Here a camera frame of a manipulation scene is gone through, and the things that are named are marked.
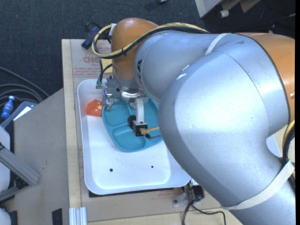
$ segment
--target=blue bottle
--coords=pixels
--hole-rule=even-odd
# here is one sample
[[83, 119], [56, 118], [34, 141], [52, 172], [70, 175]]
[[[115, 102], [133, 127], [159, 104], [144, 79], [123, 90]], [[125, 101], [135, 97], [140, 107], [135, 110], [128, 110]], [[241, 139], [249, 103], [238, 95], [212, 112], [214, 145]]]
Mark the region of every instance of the blue bottle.
[[4, 107], [3, 107], [3, 112], [1, 114], [1, 118], [3, 120], [5, 120], [6, 118], [9, 117], [9, 115], [12, 113], [13, 111], [13, 108], [14, 108], [14, 99], [15, 97], [14, 96], [9, 96], [8, 98], [8, 102], [5, 103]]

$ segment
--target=blue divided plate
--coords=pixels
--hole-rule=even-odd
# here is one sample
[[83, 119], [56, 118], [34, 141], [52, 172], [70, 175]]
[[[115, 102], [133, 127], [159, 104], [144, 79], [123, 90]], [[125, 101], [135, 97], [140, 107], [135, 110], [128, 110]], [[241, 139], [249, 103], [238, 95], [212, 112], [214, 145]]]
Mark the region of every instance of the blue divided plate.
[[[135, 136], [127, 123], [130, 115], [136, 115], [135, 110], [122, 99], [120, 99], [120, 102], [112, 105], [111, 111], [108, 111], [106, 106], [102, 110], [105, 127], [118, 148], [126, 152], [136, 152], [151, 147], [163, 140], [161, 137], [147, 139], [144, 136]], [[150, 98], [147, 103], [144, 103], [144, 119], [148, 123], [148, 128], [158, 126], [158, 108]], [[160, 131], [151, 131], [149, 135], [160, 135]]]

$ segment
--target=white tray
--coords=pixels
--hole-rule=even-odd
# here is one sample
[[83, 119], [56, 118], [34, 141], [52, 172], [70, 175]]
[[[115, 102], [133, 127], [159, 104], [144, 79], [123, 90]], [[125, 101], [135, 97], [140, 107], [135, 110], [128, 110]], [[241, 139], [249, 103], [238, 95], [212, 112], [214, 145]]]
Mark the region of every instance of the white tray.
[[142, 151], [124, 152], [113, 143], [102, 117], [86, 115], [89, 102], [102, 100], [102, 91], [95, 87], [96, 79], [84, 80], [77, 93], [87, 188], [95, 194], [107, 195], [186, 185], [190, 176], [175, 161], [164, 142]]

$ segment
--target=white strap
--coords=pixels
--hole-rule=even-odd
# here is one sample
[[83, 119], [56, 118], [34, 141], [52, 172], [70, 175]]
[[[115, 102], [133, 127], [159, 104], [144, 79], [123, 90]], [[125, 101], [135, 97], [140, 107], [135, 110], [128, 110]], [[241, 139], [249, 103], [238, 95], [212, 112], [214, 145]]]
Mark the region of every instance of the white strap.
[[289, 179], [289, 177], [293, 173], [294, 169], [295, 168], [292, 165], [291, 160], [289, 160], [281, 169], [281, 171], [277, 174], [274, 180], [262, 192], [255, 195], [254, 197], [249, 198], [248, 200], [241, 202], [238, 205], [222, 208], [225, 210], [241, 210], [251, 208], [268, 200], [284, 185], [284, 183]]
[[206, 50], [205, 55], [211, 53], [211, 51], [213, 50], [213, 48], [216, 46], [216, 44], [218, 43], [218, 41], [220, 41], [222, 39], [222, 37], [226, 36], [229, 33], [221, 33], [219, 36], [217, 36], [209, 45], [208, 49]]

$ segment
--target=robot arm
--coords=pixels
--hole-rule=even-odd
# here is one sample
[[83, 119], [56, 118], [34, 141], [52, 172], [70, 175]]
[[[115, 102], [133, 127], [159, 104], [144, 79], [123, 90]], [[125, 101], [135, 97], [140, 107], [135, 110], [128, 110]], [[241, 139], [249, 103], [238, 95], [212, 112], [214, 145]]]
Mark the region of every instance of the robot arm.
[[[139, 27], [127, 19], [117, 29], [122, 23]], [[140, 88], [159, 103], [169, 151], [230, 207], [259, 194], [282, 168], [266, 139], [294, 120], [294, 46], [271, 34], [162, 30], [134, 51], [134, 79], [120, 79], [118, 65], [114, 76], [126, 92]], [[231, 213], [243, 224], [295, 224], [295, 192], [285, 182], [268, 200]]]

